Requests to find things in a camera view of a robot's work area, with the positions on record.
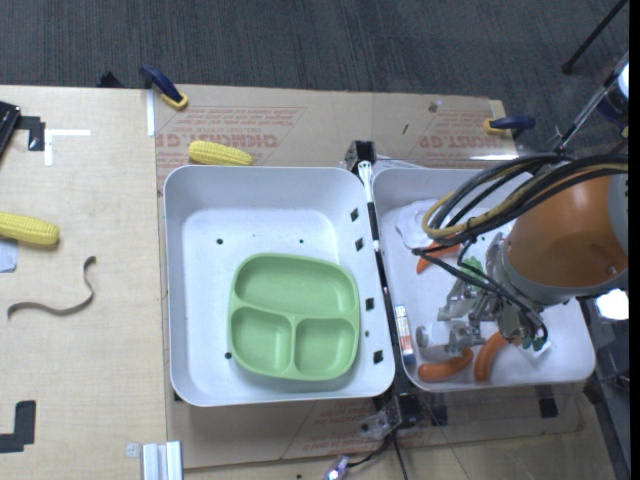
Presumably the green leafy toy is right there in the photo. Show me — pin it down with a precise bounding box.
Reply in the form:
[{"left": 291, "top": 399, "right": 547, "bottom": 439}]
[{"left": 458, "top": 255, "right": 485, "bottom": 280}]

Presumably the orange carrot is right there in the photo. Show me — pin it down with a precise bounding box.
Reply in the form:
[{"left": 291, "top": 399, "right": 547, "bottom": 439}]
[{"left": 415, "top": 240, "right": 462, "bottom": 275}]

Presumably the grey curled strip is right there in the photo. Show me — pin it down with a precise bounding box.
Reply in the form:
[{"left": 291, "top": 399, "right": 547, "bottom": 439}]
[{"left": 6, "top": 255, "right": 98, "bottom": 320}]

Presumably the orange sausage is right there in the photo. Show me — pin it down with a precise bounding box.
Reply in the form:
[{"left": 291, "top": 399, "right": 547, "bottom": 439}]
[
  {"left": 473, "top": 331, "right": 512, "bottom": 383},
  {"left": 416, "top": 348, "right": 475, "bottom": 384}
]

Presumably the white red and blue packet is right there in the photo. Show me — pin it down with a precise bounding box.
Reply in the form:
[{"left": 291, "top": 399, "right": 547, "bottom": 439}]
[{"left": 393, "top": 304, "right": 417, "bottom": 365}]

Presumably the white fried egg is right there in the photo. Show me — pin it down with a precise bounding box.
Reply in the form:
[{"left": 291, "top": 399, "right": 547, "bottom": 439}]
[{"left": 394, "top": 198, "right": 452, "bottom": 250}]

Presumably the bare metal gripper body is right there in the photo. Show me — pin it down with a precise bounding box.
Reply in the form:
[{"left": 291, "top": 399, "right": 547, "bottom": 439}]
[{"left": 473, "top": 232, "right": 547, "bottom": 345}]

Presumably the brown cardboard board, red print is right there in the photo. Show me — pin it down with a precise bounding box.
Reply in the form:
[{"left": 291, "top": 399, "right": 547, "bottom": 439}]
[{"left": 153, "top": 84, "right": 584, "bottom": 470}]

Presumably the green divided plate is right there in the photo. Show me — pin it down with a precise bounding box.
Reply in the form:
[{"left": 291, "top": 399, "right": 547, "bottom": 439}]
[{"left": 226, "top": 252, "right": 362, "bottom": 383}]

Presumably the white plastic bottle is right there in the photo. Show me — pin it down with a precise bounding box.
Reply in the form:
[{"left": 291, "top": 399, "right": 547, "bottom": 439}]
[{"left": 414, "top": 320, "right": 472, "bottom": 364}]

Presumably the thin black and white rod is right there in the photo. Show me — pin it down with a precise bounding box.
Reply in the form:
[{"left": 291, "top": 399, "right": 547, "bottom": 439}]
[{"left": 357, "top": 159, "right": 404, "bottom": 369}]

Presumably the white plastic tray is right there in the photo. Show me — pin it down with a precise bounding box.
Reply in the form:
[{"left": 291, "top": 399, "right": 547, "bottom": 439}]
[
  {"left": 162, "top": 164, "right": 397, "bottom": 409},
  {"left": 371, "top": 167, "right": 598, "bottom": 394}
]

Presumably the yellow corn cob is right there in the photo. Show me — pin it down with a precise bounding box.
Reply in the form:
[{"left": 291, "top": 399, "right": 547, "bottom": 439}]
[
  {"left": 0, "top": 211, "right": 62, "bottom": 247},
  {"left": 187, "top": 140, "right": 255, "bottom": 167}
]

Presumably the black block with thin wires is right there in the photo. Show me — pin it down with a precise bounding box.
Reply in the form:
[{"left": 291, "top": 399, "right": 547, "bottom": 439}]
[
  {"left": 359, "top": 392, "right": 426, "bottom": 440},
  {"left": 343, "top": 139, "right": 376, "bottom": 170}
]

